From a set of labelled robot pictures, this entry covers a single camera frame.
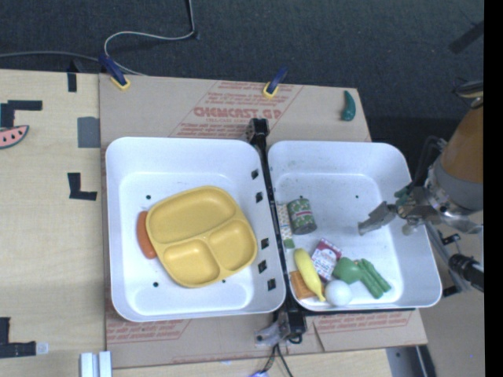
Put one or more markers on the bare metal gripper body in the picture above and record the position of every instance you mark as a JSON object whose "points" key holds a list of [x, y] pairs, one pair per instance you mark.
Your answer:
{"points": [[434, 210]]}

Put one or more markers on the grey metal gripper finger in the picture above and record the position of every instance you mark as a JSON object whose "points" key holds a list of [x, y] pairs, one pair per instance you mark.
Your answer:
{"points": [[409, 229], [377, 216]]}

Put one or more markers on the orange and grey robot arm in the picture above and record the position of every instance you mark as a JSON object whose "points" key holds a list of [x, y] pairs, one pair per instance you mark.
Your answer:
{"points": [[463, 147]]}

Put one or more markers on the white plastic tray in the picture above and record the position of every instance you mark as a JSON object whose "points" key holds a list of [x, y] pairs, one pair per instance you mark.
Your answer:
{"points": [[353, 171], [188, 304]]}

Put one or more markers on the green asparagus bunch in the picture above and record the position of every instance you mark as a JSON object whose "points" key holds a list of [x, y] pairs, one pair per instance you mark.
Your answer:
{"points": [[375, 279]]}

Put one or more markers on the green bell pepper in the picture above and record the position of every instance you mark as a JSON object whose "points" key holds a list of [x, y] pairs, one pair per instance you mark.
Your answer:
{"points": [[346, 270]]}

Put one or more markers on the pink and white carton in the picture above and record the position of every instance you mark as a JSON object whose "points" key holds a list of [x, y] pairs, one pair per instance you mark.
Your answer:
{"points": [[325, 259]]}

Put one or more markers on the green can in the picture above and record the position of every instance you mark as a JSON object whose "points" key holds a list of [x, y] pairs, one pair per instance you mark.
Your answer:
{"points": [[302, 216]]}

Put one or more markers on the white ball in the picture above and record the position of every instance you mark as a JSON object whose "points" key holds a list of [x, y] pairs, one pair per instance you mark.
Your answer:
{"points": [[338, 293]]}

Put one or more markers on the yellow banana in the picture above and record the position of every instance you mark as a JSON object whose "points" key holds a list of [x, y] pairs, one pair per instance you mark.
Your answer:
{"points": [[308, 271]]}

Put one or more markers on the small green cube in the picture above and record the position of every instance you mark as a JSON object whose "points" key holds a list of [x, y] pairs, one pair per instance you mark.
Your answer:
{"points": [[289, 243]]}

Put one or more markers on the white patterned packet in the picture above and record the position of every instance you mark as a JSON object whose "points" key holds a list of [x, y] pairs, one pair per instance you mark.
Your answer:
{"points": [[284, 220]]}

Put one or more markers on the orange biscuit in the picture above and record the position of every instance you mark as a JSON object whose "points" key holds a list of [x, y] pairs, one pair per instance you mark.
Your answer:
{"points": [[300, 287]]}

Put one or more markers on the thin black rod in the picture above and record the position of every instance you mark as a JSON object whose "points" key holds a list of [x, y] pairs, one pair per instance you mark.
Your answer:
{"points": [[271, 195]]}

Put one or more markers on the dark green chili pepper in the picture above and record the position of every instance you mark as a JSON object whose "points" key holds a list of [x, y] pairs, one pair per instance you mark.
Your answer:
{"points": [[349, 108]]}

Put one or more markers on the yellow divided plate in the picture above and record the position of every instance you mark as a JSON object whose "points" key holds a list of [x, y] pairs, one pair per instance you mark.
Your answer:
{"points": [[196, 230]]}

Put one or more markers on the brown cardboard board red print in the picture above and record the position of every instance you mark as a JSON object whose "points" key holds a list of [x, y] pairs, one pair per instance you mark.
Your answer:
{"points": [[220, 104]]}

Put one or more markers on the orange sausage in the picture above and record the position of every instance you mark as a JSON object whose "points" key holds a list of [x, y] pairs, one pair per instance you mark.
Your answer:
{"points": [[143, 238]]}

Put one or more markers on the pink watermelon slice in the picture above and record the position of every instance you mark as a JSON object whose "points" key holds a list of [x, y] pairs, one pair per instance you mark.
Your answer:
{"points": [[13, 136]]}

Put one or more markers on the black cylinder on white bracket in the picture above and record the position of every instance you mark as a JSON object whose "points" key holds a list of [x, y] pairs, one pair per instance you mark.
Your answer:
{"points": [[467, 268]]}

